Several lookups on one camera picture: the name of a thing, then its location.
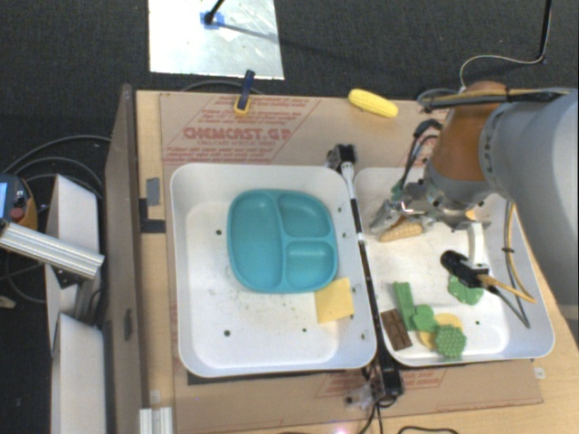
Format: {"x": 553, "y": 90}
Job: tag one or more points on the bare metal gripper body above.
{"x": 434, "y": 201}

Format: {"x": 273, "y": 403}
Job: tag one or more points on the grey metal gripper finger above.
{"x": 384, "y": 213}
{"x": 423, "y": 222}

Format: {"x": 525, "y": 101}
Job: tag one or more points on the small yellow corn cob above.
{"x": 401, "y": 232}

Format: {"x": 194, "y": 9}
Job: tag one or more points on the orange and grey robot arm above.
{"x": 529, "y": 152}

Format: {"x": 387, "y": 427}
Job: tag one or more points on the thin black and white rod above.
{"x": 359, "y": 224}

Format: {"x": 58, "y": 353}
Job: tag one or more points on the white plastic tray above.
{"x": 420, "y": 269}
{"x": 253, "y": 328}

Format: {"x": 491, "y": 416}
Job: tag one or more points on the green long block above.
{"x": 403, "y": 301}

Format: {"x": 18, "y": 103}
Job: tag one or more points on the green lettuce leaf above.
{"x": 463, "y": 293}

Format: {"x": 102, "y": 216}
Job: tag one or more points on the green broccoli piece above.
{"x": 424, "y": 318}

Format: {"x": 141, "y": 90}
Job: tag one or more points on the yellow cheese slice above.
{"x": 335, "y": 301}

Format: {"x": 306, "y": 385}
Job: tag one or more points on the yellow round biscuit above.
{"x": 450, "y": 320}

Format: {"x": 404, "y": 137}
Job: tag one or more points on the large yellow corn cob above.
{"x": 373, "y": 103}

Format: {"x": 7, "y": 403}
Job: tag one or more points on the brown chocolate bar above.
{"x": 396, "y": 330}

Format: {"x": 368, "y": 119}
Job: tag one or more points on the blue divided plate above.
{"x": 267, "y": 242}

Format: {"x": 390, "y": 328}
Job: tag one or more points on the green hexagonal waffle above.
{"x": 450, "y": 342}

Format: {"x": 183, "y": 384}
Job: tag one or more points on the brown cardboard board, red print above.
{"x": 271, "y": 129}

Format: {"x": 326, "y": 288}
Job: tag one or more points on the black cylinder on white bracket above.
{"x": 461, "y": 267}

